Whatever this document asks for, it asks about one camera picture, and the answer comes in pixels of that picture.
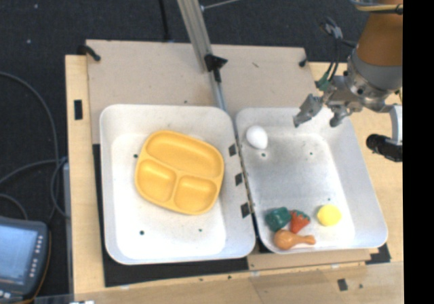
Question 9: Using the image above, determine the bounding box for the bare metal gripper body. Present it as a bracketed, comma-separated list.
[322, 74, 397, 114]

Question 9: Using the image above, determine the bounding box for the white egg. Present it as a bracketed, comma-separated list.
[245, 125, 269, 150]

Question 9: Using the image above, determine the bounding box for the white plastic tray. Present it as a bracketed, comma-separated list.
[235, 106, 389, 255]
[98, 103, 256, 266]

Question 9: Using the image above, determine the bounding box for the yellow round toy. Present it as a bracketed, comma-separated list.
[316, 204, 342, 227]

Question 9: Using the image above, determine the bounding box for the red toy strawberry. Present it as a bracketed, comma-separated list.
[289, 209, 312, 234]

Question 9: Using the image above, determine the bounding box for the green toy pepper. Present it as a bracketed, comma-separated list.
[264, 206, 292, 233]

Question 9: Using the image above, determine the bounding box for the orange toy chicken drumstick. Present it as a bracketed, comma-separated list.
[273, 229, 317, 251]

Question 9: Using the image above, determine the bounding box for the yellow divided plate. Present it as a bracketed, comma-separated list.
[134, 130, 226, 216]

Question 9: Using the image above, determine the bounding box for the pale wood board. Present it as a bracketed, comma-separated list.
[83, 39, 378, 271]

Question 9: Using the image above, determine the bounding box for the black cylinder on white bracket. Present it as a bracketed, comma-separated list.
[366, 104, 403, 163]

